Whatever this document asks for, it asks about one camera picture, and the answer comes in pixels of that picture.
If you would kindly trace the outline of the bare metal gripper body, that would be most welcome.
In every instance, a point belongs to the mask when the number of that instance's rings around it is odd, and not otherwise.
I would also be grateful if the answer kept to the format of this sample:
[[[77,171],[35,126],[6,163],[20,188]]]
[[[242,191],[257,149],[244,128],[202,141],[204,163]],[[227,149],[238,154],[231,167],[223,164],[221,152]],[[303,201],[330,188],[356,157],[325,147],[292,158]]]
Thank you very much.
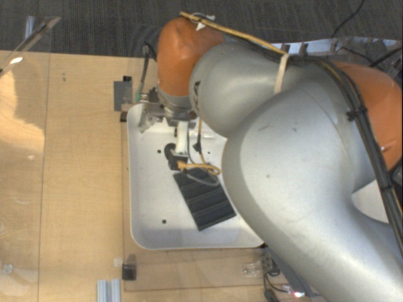
[[[142,112],[146,111],[155,116],[155,122],[161,122],[164,118],[172,116],[171,109],[157,87],[142,92],[140,102],[142,103]]]

